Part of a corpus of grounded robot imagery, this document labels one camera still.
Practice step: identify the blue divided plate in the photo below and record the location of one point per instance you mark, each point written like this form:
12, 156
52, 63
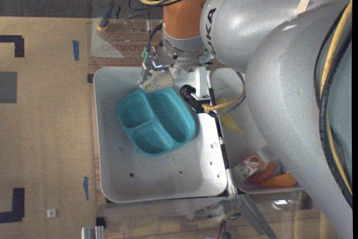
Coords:
156, 120

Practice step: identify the white plastic tray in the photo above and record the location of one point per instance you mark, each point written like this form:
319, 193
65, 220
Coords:
156, 176
240, 145

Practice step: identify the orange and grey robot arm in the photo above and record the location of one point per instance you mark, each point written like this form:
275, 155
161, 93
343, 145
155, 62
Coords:
251, 36

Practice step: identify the orange carrot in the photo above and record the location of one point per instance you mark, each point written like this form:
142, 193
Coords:
279, 181

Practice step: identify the black cylinder on white bracket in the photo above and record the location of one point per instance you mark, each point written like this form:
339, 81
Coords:
195, 102

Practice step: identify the red sausage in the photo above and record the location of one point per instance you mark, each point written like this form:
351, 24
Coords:
264, 174

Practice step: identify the white and orange packet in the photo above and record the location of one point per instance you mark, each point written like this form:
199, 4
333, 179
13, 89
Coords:
250, 165

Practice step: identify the yellow banana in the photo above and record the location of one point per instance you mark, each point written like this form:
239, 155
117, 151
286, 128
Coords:
228, 119

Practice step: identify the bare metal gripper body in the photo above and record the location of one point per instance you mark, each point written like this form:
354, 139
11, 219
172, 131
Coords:
173, 59

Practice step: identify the beige patterned biscuit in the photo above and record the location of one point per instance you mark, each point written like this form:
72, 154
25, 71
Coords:
159, 83

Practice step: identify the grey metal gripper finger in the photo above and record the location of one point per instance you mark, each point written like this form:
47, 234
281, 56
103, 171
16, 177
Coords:
144, 79
175, 72

